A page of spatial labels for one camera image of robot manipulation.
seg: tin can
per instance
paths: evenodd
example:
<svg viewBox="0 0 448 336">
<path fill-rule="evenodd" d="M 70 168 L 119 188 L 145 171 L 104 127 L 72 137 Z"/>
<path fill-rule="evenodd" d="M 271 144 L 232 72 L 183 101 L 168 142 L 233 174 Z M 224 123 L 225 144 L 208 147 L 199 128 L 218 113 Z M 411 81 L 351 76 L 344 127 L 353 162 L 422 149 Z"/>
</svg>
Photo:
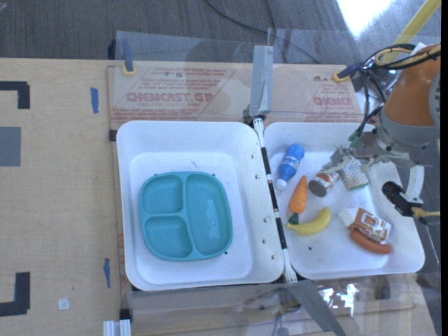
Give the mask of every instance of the tin can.
<svg viewBox="0 0 448 336">
<path fill-rule="evenodd" d="M 325 197 L 330 188 L 340 179 L 338 171 L 326 171 L 322 169 L 308 183 L 308 189 L 318 197 Z"/>
</svg>

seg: sausage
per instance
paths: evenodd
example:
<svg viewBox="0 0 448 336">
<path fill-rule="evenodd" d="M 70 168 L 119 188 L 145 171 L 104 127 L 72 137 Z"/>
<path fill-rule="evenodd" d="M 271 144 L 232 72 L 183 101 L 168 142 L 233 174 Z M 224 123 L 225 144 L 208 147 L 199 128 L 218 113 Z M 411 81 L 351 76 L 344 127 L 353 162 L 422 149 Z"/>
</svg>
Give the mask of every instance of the sausage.
<svg viewBox="0 0 448 336">
<path fill-rule="evenodd" d="M 392 251 L 392 247 L 389 244 L 377 243 L 366 236 L 364 236 L 358 230 L 352 230 L 350 232 L 350 238 L 357 243 L 361 248 L 371 251 L 377 254 L 389 254 Z"/>
</svg>

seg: floor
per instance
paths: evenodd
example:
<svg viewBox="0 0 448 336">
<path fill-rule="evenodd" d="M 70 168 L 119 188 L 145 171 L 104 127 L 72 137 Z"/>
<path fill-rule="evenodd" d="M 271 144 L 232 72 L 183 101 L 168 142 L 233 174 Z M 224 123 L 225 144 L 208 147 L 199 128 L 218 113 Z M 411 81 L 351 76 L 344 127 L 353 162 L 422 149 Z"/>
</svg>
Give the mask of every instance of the floor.
<svg viewBox="0 0 448 336">
<path fill-rule="evenodd" d="M 275 31 L 283 63 L 352 64 L 391 45 L 425 0 L 0 0 L 0 57 L 107 60 L 118 32 L 233 41 L 234 57 Z M 441 8 L 413 41 L 437 43 Z M 192 59 L 215 50 L 202 45 Z M 156 56 L 156 49 L 149 57 Z M 436 143 L 413 154 L 426 169 L 422 199 L 440 210 L 440 153 Z M 400 171 L 403 183 L 407 172 Z M 418 225 L 427 260 L 422 273 L 440 273 L 440 224 Z M 440 287 L 440 278 L 434 280 Z M 440 310 L 428 299 L 435 325 Z"/>
</svg>

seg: toy banana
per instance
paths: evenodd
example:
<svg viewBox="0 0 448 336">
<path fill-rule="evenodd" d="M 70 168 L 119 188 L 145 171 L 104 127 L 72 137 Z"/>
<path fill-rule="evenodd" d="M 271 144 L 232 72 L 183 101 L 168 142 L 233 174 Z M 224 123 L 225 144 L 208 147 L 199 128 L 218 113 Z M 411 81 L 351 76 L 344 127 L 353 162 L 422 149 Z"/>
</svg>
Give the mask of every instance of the toy banana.
<svg viewBox="0 0 448 336">
<path fill-rule="evenodd" d="M 330 219 L 331 212 L 330 209 L 326 206 L 317 213 L 316 217 L 313 220 L 297 225 L 287 222 L 286 227 L 298 232 L 304 237 L 307 237 L 324 230 L 330 223 Z"/>
</svg>

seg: blue bottle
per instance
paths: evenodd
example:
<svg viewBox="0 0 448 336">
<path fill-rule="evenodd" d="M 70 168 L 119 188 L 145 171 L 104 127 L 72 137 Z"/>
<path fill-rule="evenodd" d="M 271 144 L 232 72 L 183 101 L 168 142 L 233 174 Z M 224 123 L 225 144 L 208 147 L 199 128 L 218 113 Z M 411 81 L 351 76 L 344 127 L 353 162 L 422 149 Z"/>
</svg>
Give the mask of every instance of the blue bottle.
<svg viewBox="0 0 448 336">
<path fill-rule="evenodd" d="M 280 178 L 275 182 L 275 188 L 284 190 L 287 180 L 294 176 L 299 167 L 300 161 L 305 154 L 305 150 L 300 144 L 291 144 L 286 151 L 285 158 L 279 167 Z"/>
</svg>

